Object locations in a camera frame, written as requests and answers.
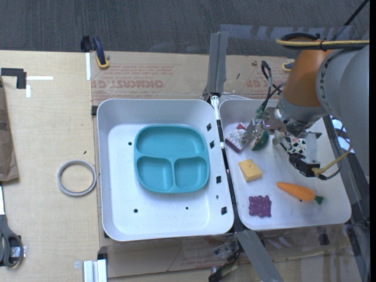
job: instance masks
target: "brown paper bag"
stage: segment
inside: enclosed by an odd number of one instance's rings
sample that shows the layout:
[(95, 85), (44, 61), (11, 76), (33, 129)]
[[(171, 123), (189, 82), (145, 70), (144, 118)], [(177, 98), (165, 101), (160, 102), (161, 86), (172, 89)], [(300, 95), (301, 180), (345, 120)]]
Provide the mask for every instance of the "brown paper bag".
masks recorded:
[(6, 111), (4, 83), (0, 76), (0, 181), (19, 177), (11, 130)]

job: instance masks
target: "yellow block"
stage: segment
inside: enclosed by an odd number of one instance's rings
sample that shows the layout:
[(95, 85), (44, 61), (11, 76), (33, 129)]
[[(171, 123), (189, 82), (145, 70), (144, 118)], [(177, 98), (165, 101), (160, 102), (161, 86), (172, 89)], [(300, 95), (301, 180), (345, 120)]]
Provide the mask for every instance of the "yellow block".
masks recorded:
[(238, 164), (247, 182), (257, 179), (263, 175), (263, 172), (255, 163), (253, 163), (252, 159), (241, 161)]

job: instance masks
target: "teal plate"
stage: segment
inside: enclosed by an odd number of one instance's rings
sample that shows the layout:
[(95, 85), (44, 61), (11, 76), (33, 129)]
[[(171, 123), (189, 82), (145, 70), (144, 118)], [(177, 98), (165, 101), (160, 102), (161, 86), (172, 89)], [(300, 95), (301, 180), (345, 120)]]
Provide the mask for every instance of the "teal plate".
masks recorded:
[(150, 191), (198, 191), (209, 179), (205, 139), (188, 126), (146, 126), (136, 135), (135, 169), (140, 184)]

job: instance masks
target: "tape roll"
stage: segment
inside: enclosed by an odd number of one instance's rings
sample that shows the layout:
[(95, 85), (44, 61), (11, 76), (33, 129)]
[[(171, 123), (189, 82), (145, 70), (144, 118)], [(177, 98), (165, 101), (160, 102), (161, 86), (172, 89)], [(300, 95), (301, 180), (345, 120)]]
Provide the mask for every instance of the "tape roll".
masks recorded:
[[(67, 188), (65, 188), (61, 182), (61, 177), (62, 177), (62, 174), (63, 174), (63, 171), (71, 166), (71, 165), (82, 165), (82, 166), (85, 166), (87, 169), (90, 170), (92, 176), (93, 176), (93, 181), (91, 183), (91, 185), (89, 186), (89, 188), (87, 188), (86, 190), (84, 191), (80, 191), (80, 192), (73, 192), (73, 191), (70, 191), (68, 190)], [(85, 160), (70, 160), (68, 162), (65, 162), (59, 169), (58, 171), (58, 186), (60, 188), (60, 190), (66, 194), (66, 195), (69, 195), (69, 196), (84, 196), (86, 194), (88, 194), (90, 191), (92, 191), (95, 187), (95, 184), (96, 184), (96, 173), (95, 173), (95, 168), (94, 166), (92, 166), (89, 162), (85, 161)]]

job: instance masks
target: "yellow cable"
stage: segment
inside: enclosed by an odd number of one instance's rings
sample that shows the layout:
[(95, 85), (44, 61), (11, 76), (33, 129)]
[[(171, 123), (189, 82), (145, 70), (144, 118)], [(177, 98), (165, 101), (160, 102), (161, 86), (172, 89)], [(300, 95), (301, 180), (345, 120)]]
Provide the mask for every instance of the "yellow cable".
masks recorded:
[(349, 153), (350, 153), (350, 150), (351, 150), (351, 145), (349, 146), (348, 150), (343, 153), (342, 156), (339, 156), (338, 158), (336, 158), (334, 161), (332, 161), (331, 163), (329, 163), (328, 165), (326, 165), (325, 167), (323, 168), (312, 168), (312, 171), (313, 173), (318, 176), (320, 174), (323, 174), (325, 171), (327, 171), (331, 166), (333, 166), (334, 164), (336, 164), (337, 162), (339, 162), (340, 160), (342, 160), (344, 157), (346, 157)]
[(369, 44), (369, 40), (367, 41), (282, 41), (280, 39), (276, 39), (278, 44), (284, 46), (305, 46), (305, 47), (319, 47), (319, 46), (328, 46), (328, 45), (356, 45), (356, 44)]

